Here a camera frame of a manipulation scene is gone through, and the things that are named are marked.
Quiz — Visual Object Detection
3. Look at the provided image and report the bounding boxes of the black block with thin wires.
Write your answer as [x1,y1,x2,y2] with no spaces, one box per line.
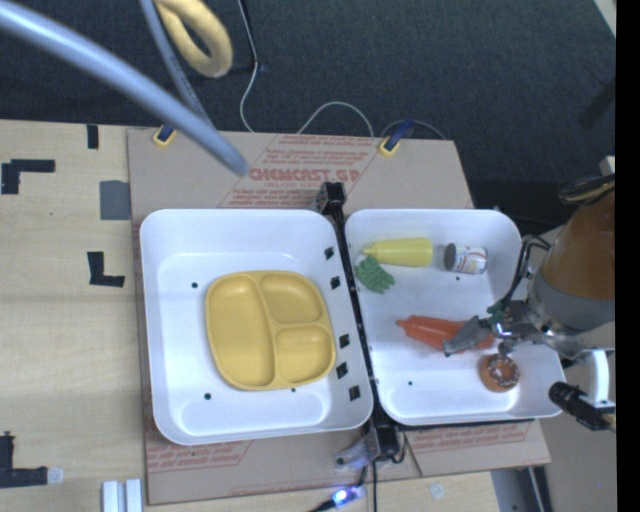
[371,423,407,462]
[316,181,348,217]

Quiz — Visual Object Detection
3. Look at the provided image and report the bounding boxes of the orange carrot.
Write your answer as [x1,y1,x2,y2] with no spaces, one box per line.
[395,314,497,354]

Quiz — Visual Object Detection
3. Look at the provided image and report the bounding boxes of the black cylinder on white bracket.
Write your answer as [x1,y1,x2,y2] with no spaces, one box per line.
[548,347,616,432]

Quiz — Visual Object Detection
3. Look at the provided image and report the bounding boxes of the white plastic tray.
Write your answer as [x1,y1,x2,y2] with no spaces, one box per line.
[344,208,568,427]
[138,208,376,446]

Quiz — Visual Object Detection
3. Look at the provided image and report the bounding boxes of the yellow squeeze bottle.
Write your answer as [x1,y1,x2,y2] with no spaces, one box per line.
[361,237,435,268]

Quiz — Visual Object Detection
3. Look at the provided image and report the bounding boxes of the yellow divided plate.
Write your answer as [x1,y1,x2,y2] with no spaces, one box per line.
[204,270,337,392]

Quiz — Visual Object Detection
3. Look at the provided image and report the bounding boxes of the small white can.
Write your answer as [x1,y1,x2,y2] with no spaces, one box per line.
[443,242,489,276]

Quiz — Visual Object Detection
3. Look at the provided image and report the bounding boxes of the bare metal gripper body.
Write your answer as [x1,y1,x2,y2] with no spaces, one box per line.
[488,299,587,359]

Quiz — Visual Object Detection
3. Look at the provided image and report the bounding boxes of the brown cardboard board red print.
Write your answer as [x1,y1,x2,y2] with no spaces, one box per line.
[125,127,552,506]

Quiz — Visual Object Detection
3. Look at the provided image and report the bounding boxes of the brown doughnut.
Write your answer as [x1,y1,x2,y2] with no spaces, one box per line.
[477,352,522,394]

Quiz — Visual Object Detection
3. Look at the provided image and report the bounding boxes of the thin black rod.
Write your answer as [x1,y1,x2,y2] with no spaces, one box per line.
[331,209,389,431]

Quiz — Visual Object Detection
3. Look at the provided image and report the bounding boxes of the green toy pea pods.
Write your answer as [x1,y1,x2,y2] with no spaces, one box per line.
[354,256,397,296]

